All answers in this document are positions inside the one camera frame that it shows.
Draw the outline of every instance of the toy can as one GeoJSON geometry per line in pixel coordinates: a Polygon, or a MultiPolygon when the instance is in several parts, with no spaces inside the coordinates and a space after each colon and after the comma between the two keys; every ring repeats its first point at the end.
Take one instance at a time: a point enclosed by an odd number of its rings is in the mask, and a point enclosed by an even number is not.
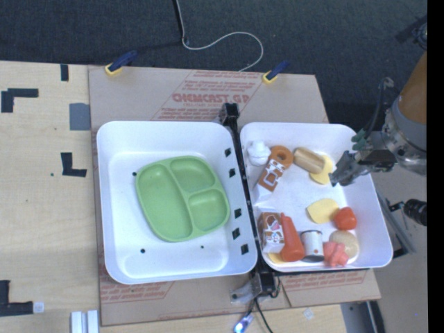
{"type": "Polygon", "coordinates": [[[321,262],[324,260],[322,232],[319,230],[306,230],[300,234],[304,246],[304,262],[321,262]]]}

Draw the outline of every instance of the toy tomato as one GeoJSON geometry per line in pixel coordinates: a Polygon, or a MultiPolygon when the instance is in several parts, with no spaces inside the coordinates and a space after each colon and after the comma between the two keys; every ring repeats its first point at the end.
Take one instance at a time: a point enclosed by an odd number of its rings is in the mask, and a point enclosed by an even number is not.
{"type": "Polygon", "coordinates": [[[353,230],[357,224],[355,213],[349,207],[341,208],[334,216],[333,221],[339,230],[353,230]]]}

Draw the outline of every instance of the pink toy food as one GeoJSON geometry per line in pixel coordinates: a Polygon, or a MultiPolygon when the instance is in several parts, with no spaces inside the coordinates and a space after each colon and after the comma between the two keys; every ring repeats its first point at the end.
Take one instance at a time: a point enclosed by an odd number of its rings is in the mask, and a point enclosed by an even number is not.
{"type": "Polygon", "coordinates": [[[345,253],[345,244],[328,241],[323,244],[324,260],[330,266],[345,266],[348,255],[345,253]]]}

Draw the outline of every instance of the blue clamp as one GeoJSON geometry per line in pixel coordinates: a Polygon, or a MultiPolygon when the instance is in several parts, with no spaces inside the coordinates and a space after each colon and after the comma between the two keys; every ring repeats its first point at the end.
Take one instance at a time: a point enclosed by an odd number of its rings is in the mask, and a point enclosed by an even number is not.
{"type": "Polygon", "coordinates": [[[262,81],[266,84],[271,84],[278,77],[278,74],[282,73],[284,71],[284,69],[287,68],[289,65],[290,65],[290,62],[287,62],[286,60],[284,60],[283,62],[279,63],[277,65],[277,67],[266,72],[262,76],[262,81]]]}
{"type": "Polygon", "coordinates": [[[110,63],[105,67],[106,74],[108,74],[109,76],[114,76],[118,74],[121,71],[122,67],[132,63],[133,60],[136,59],[136,57],[137,51],[130,51],[121,55],[113,63],[110,63]]]}

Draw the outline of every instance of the white tray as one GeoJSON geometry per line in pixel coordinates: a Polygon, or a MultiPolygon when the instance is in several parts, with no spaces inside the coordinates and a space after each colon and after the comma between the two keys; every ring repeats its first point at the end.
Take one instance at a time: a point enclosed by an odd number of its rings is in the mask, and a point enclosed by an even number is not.
{"type": "Polygon", "coordinates": [[[258,253],[226,128],[210,122],[113,121],[100,127],[97,149],[105,265],[117,282],[237,275],[254,267],[258,253]],[[212,166],[227,194],[230,219],[202,237],[170,243],[150,229],[137,199],[133,173],[181,155],[201,157],[212,166]]]}
{"type": "MultiPolygon", "coordinates": [[[[345,150],[351,150],[351,138],[355,132],[347,126],[329,123],[250,123],[241,130],[241,143],[246,163],[246,174],[250,193],[260,177],[264,166],[253,166],[248,160],[246,149],[253,141],[263,141],[268,147],[282,145],[291,152],[304,146],[319,154],[326,154],[336,164],[345,150]]],[[[328,241],[336,230],[333,223],[314,223],[307,215],[306,208],[321,198],[333,198],[339,207],[350,206],[357,215],[357,227],[352,233],[360,245],[357,257],[346,267],[329,267],[324,263],[291,262],[275,264],[267,254],[266,263],[277,271],[331,271],[338,269],[375,268],[387,265],[393,256],[393,249],[384,217],[379,206],[373,180],[370,175],[361,176],[355,183],[342,187],[320,185],[309,178],[309,174],[292,164],[281,178],[272,197],[254,206],[256,218],[262,210],[275,209],[293,219],[296,230],[320,230],[323,241],[328,241]]]]}

